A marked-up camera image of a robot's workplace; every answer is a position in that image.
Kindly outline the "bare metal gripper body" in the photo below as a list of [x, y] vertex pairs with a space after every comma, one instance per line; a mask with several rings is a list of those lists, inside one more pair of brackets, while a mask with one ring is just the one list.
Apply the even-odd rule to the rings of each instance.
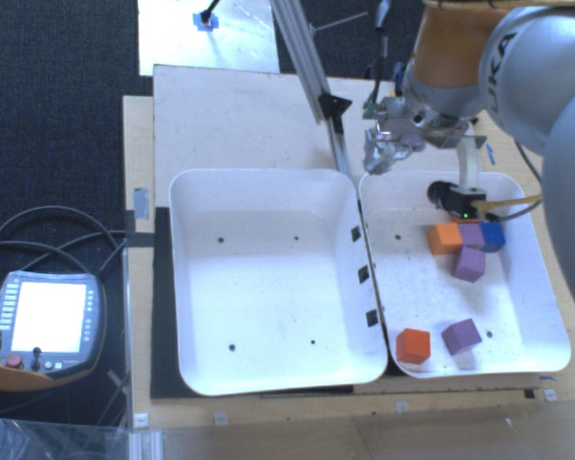
[[409, 103], [406, 97], [388, 97], [376, 108], [379, 141], [422, 150], [425, 144], [437, 149], [454, 149], [469, 129], [466, 119], [441, 114], [419, 102]]

